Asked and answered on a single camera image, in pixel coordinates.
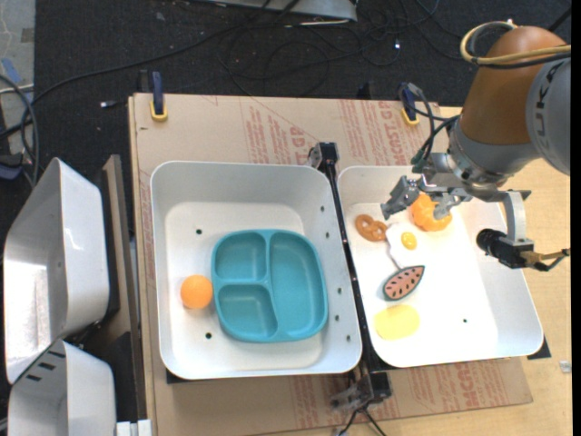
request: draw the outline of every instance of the toy watermelon slice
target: toy watermelon slice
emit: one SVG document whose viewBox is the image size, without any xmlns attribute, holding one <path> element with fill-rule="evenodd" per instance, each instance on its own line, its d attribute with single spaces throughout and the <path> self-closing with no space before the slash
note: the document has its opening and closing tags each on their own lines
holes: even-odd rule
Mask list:
<svg viewBox="0 0 581 436">
<path fill-rule="evenodd" d="M 418 287 L 426 267 L 423 265 L 403 268 L 393 275 L 383 285 L 383 293 L 389 301 L 398 301 Z"/>
</svg>

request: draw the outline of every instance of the orange ball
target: orange ball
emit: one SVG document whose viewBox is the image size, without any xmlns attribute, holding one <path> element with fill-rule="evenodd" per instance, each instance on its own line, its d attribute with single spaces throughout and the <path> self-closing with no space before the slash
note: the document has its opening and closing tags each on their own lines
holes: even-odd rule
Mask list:
<svg viewBox="0 0 581 436">
<path fill-rule="evenodd" d="M 188 276 L 182 282 L 180 296 L 189 309 L 202 309 L 212 301 L 212 282 L 201 274 Z"/>
</svg>

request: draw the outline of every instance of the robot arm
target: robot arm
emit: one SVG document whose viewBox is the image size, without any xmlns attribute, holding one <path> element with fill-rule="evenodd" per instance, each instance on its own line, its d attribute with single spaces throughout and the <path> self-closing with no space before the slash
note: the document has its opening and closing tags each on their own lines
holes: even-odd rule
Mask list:
<svg viewBox="0 0 581 436">
<path fill-rule="evenodd" d="M 468 50 L 473 38 L 488 26 L 507 29 L 486 58 Z M 451 207 L 476 197 L 503 203 L 507 233 L 484 230 L 478 246 L 510 268 L 553 268 L 570 250 L 539 254 L 526 238 L 524 200 L 530 191 L 501 191 L 509 177 L 527 163 L 544 158 L 557 170 L 570 175 L 570 45 L 553 33 L 534 26 L 493 22 L 468 33 L 462 54 L 481 66 L 470 88 L 462 114 L 432 131 L 448 133 L 446 153 L 425 153 L 412 159 L 418 180 L 402 176 L 381 205 L 387 220 L 410 206 L 420 193 L 438 204 L 435 219 Z M 413 94 L 418 88 L 409 84 Z M 544 260 L 554 260 L 545 264 Z"/>
</svg>

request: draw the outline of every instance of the blue divided plate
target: blue divided plate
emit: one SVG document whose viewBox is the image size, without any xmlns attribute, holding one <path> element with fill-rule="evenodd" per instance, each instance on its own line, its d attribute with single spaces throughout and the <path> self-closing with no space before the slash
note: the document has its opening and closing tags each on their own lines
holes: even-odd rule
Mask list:
<svg viewBox="0 0 581 436">
<path fill-rule="evenodd" d="M 252 230 L 222 237 L 212 252 L 212 283 L 222 328 L 240 341 L 298 341 L 327 322 L 319 256 L 301 234 Z"/>
</svg>

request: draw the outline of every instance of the cardboard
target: cardboard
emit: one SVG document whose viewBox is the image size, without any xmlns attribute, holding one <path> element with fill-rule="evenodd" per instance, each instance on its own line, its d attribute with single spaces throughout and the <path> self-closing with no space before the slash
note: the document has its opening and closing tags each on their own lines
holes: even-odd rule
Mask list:
<svg viewBox="0 0 581 436">
<path fill-rule="evenodd" d="M 340 169 L 405 165 L 428 136 L 407 126 L 399 102 L 166 95 L 168 119 L 151 118 L 149 94 L 130 99 L 139 283 L 148 417 L 160 436 L 242 436 L 340 427 L 350 416 L 330 397 L 347 376 L 297 376 L 168 383 L 159 353 L 149 180 L 171 160 L 305 164 L 317 142 L 339 147 Z M 435 114 L 438 106 L 433 104 Z M 445 147 L 438 138 L 435 150 Z M 532 402 L 520 359 L 389 372 L 394 395 L 370 408 L 379 421 Z"/>
</svg>

